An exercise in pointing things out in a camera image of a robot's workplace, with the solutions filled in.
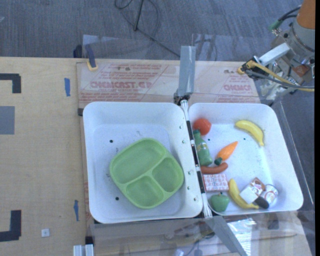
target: green divided plate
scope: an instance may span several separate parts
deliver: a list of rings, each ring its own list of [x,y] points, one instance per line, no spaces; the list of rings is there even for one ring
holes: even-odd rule
[[[177,160],[152,138],[140,139],[123,149],[111,160],[109,170],[121,192],[142,209],[160,205],[184,182]]]

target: bottle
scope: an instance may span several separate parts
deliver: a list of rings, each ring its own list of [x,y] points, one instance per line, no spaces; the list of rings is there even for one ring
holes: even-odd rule
[[[201,138],[200,131],[193,131],[196,153],[198,155],[200,166],[208,166],[213,162],[207,143]]]

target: yellow banana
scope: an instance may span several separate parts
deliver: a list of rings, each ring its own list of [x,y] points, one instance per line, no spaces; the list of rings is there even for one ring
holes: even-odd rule
[[[235,126],[244,129],[252,134],[258,141],[260,146],[264,146],[264,133],[259,126],[248,120],[240,120],[235,123]]]
[[[259,209],[258,205],[253,203],[247,203],[240,195],[240,191],[236,181],[231,178],[229,180],[229,195],[235,201],[235,203],[244,209]]]

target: yellow cable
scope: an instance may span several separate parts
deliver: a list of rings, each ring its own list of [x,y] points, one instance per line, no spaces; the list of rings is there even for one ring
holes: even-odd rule
[[[265,66],[262,66],[261,64],[255,62],[253,60],[248,61],[246,66],[249,69],[251,69],[253,67],[259,68],[259,69],[263,70],[264,72],[268,73],[269,75],[271,75],[271,76],[275,77],[276,79],[280,80],[281,82],[284,82],[286,84],[294,86],[293,83],[291,83],[288,80],[282,78],[281,76],[279,76],[276,73],[274,73],[273,71],[271,71],[269,68],[267,68]],[[314,92],[315,91],[315,89],[308,89],[308,88],[296,88],[296,89],[301,90],[301,91],[305,91],[305,92]]]

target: sausage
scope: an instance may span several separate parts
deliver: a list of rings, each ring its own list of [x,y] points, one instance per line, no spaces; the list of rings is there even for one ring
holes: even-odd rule
[[[219,166],[200,166],[202,174],[219,174],[228,168],[226,162],[221,163]]]

